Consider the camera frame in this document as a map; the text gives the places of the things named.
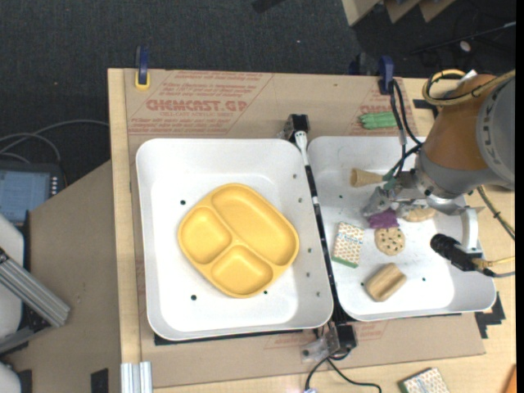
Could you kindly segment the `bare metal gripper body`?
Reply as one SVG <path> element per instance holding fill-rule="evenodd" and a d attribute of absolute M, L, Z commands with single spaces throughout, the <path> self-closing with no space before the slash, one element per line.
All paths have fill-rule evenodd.
<path fill-rule="evenodd" d="M 390 207 L 393 210 L 397 202 L 410 203 L 415 206 L 413 210 L 435 210 L 445 215 L 460 215 L 468 207 L 462 195 L 438 186 L 427 173 L 418 169 L 401 172 L 383 188 L 395 191 Z"/>

